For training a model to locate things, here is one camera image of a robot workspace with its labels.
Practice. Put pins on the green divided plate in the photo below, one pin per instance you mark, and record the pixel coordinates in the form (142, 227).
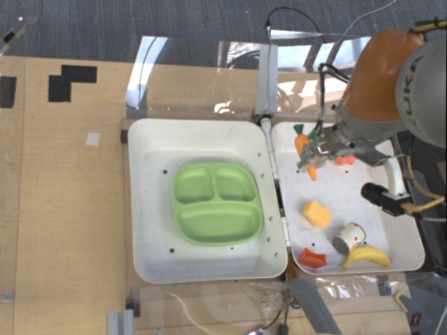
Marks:
(218, 220)

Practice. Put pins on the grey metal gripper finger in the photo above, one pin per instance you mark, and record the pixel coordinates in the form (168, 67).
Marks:
(303, 162)
(320, 162)

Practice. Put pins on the orange carrot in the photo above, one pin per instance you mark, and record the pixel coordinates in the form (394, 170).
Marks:
(301, 144)

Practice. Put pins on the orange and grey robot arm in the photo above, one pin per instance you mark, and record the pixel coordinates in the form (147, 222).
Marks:
(377, 79)

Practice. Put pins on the orange pink toy piece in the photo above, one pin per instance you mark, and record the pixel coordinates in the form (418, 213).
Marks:
(345, 160)

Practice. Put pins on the thin black and white rod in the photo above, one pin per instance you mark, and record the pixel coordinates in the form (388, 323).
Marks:
(273, 159)

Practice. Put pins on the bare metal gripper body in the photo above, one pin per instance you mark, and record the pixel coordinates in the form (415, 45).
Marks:
(330, 147)

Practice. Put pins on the yellow banana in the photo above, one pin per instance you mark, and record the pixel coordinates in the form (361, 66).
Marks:
(368, 255)

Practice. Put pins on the black cylinder on white bracket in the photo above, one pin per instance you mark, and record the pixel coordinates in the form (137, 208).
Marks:
(379, 195)

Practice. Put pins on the red angular toy piece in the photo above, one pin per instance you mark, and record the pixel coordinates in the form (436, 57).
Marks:
(311, 258)

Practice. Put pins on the yellow ridged toy food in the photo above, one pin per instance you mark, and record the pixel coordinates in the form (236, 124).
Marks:
(317, 214)

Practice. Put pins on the white plastic tray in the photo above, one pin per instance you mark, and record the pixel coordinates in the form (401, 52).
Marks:
(150, 204)
(352, 194)

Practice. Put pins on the white dotted paper cup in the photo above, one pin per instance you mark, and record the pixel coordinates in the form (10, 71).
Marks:
(351, 237)

